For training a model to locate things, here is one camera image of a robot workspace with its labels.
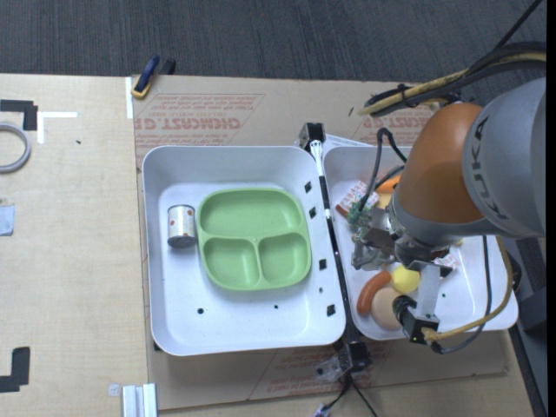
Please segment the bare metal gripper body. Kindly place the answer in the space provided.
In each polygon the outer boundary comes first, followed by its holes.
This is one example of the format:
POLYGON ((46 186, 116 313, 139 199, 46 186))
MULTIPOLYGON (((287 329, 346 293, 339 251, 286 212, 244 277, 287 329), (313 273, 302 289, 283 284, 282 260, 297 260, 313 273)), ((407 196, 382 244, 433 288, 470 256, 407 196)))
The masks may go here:
POLYGON ((427 225, 403 210, 373 209, 361 215, 357 240, 365 246, 365 257, 382 251, 408 268, 414 261, 429 263, 435 259, 435 246, 426 234, 427 225))

